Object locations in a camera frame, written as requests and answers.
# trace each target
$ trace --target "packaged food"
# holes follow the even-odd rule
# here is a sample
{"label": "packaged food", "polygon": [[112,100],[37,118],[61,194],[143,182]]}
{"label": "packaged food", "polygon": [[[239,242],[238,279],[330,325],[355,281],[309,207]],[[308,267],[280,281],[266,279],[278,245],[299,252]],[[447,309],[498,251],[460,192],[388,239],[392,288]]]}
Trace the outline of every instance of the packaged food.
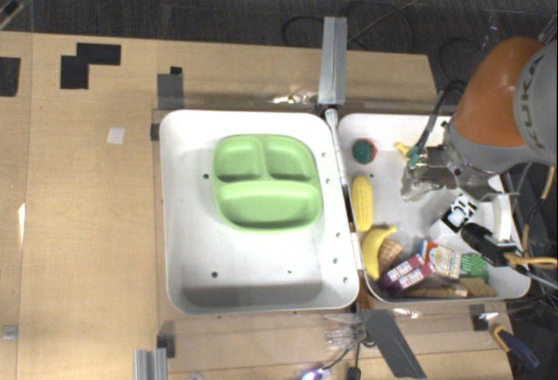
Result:
{"label": "packaged food", "polygon": [[466,195],[461,193],[448,210],[442,215],[441,220],[454,233],[473,217],[478,207]]}
{"label": "packaged food", "polygon": [[432,273],[434,273],[434,266],[431,262],[427,262],[425,265],[415,268],[410,274],[402,276],[396,280],[390,287],[387,288],[387,291],[390,295],[394,296],[406,288],[422,282]]}
{"label": "packaged food", "polygon": [[459,279],[461,253],[430,241],[420,242],[418,251],[425,262],[431,262],[434,265],[437,275]]}
{"label": "packaged food", "polygon": [[494,289],[482,278],[462,278],[459,283],[468,290],[469,296],[496,296]]}
{"label": "packaged food", "polygon": [[417,287],[406,290],[407,298],[466,298],[468,291],[465,286],[455,283],[438,287]]}
{"label": "packaged food", "polygon": [[397,242],[392,239],[385,239],[378,252],[380,273],[387,272],[402,252],[403,247]]}
{"label": "packaged food", "polygon": [[398,266],[387,272],[378,280],[378,287],[386,289],[391,286],[395,281],[408,273],[411,273],[415,268],[425,264],[425,260],[420,254],[414,255],[412,258],[401,262]]}
{"label": "packaged food", "polygon": [[463,254],[461,256],[461,271],[472,278],[482,278],[488,282],[487,262],[477,253]]}

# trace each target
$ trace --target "green plate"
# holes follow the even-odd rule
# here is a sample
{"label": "green plate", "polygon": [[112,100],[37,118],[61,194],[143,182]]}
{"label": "green plate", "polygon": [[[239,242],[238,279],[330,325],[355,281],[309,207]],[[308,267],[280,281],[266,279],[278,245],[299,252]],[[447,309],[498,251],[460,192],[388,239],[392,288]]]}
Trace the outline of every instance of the green plate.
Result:
{"label": "green plate", "polygon": [[322,215],[316,162],[300,140],[282,135],[235,135],[214,151],[217,211],[232,228],[287,231]]}

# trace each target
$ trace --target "clear plastic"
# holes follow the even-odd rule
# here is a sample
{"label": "clear plastic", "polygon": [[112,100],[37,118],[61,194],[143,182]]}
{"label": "clear plastic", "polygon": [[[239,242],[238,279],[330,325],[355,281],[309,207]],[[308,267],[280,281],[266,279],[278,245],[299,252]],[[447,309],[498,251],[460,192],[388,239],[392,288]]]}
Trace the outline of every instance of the clear plastic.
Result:
{"label": "clear plastic", "polygon": [[31,123],[34,0],[0,0],[0,377],[16,378]]}
{"label": "clear plastic", "polygon": [[[491,329],[503,325],[511,330],[506,306],[501,302],[451,308],[418,305],[391,308],[391,312],[419,358],[498,349]],[[304,366],[327,366],[347,349],[345,360],[354,360],[355,342],[365,337],[359,315],[351,312],[187,317],[166,322],[161,332],[172,342],[174,352],[168,360],[169,373],[283,366],[287,375],[291,370],[288,366],[296,365],[300,370],[291,372],[292,378],[300,378]],[[360,356],[363,360],[374,359],[381,353],[374,342],[367,342]]]}

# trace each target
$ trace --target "wooden surface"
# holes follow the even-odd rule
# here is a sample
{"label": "wooden surface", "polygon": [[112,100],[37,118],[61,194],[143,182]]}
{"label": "wooden surface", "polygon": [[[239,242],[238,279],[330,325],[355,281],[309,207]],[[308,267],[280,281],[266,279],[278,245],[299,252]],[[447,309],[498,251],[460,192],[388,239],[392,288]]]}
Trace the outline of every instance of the wooden surface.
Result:
{"label": "wooden surface", "polygon": [[[32,44],[31,50],[19,50],[17,41]],[[78,41],[121,44],[121,66],[91,65],[88,91],[60,90],[60,56],[75,55]],[[0,99],[10,105],[0,111],[3,125],[14,121],[17,103],[31,106],[31,122],[29,115],[17,121],[31,129],[17,367],[14,344],[0,346],[0,362],[17,369],[17,380],[132,378],[133,351],[153,349],[160,316],[178,320],[167,325],[193,350],[169,362],[172,372],[182,370],[175,379],[191,370],[205,378],[296,378],[309,363],[335,356],[324,347],[330,324],[323,314],[225,319],[159,310],[165,287],[157,282],[149,136],[157,73],[169,73],[170,66],[183,68],[189,97],[268,101],[315,92],[320,51],[51,35],[30,42],[18,33],[0,33],[0,45],[2,56],[32,56],[32,93]],[[10,55],[6,47],[13,47]],[[435,99],[425,57],[363,52],[348,56],[347,95],[419,109]],[[106,143],[112,127],[126,129],[122,145]],[[24,169],[3,166],[3,186]],[[21,195],[4,193],[0,201],[11,213]],[[12,240],[13,227],[2,228]],[[15,261],[8,281],[2,272],[2,282],[14,286]],[[505,314],[498,317],[508,324]],[[430,378],[455,378],[455,366],[467,366],[467,378],[511,378],[504,353],[486,332],[473,333],[468,317],[421,321],[430,330],[401,320]],[[363,353],[361,366],[364,378],[390,377],[376,349]],[[15,378],[6,372],[2,378]],[[335,378],[343,378],[341,370]]]}
{"label": "wooden surface", "polygon": [[[19,211],[27,189],[27,149],[31,110],[31,35],[0,40],[0,57],[20,58],[15,98],[0,97],[0,326],[19,324],[23,252]],[[0,340],[0,378],[16,373],[17,341]]]}

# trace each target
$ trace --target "metal bracket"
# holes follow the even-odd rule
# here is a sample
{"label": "metal bracket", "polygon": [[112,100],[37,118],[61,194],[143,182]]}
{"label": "metal bracket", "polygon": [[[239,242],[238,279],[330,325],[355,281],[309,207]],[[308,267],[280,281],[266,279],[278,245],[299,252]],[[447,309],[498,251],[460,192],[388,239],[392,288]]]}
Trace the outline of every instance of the metal bracket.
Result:
{"label": "metal bracket", "polygon": [[133,354],[133,380],[167,380],[167,350],[136,350]]}
{"label": "metal bracket", "polygon": [[357,263],[357,270],[364,270],[363,252],[360,249],[360,240],[358,233],[351,233],[350,240],[352,243],[352,251],[355,255],[355,262]]}
{"label": "metal bracket", "polygon": [[347,73],[347,19],[323,20],[322,69],[317,95],[319,105],[342,105]]}
{"label": "metal bracket", "polygon": [[358,313],[366,335],[376,343],[382,357],[396,378],[426,378],[401,333],[390,310],[363,310]]}

